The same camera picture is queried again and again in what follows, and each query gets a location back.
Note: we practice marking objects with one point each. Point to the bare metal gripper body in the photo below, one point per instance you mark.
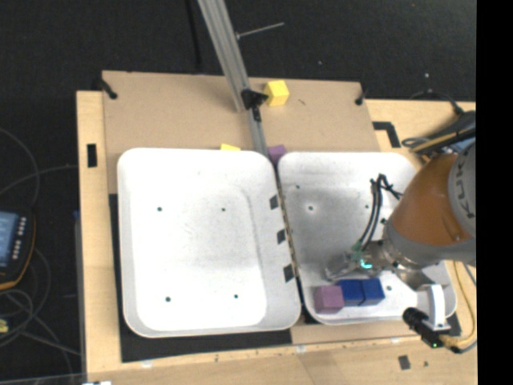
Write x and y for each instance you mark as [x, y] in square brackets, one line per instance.
[372, 261]

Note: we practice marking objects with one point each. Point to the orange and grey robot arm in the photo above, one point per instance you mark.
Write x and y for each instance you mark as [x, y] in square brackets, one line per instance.
[429, 211]

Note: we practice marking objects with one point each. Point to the blue cube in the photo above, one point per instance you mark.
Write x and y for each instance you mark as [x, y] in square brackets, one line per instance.
[372, 291]
[352, 292]

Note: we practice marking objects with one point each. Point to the purple cube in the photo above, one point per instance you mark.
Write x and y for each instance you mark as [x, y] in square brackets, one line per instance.
[328, 299]
[277, 152]

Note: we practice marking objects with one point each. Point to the white plastic tray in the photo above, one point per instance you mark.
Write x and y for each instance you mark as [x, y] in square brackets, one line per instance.
[332, 215]
[200, 247]

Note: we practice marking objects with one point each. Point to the yellow cube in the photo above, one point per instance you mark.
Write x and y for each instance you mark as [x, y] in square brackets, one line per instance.
[230, 147]
[276, 92]

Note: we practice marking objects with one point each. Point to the brown cardboard board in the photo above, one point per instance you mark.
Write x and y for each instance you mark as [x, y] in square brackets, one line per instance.
[180, 114]

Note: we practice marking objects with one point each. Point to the black cylinder on white bracket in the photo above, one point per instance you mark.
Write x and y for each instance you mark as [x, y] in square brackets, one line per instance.
[436, 303]

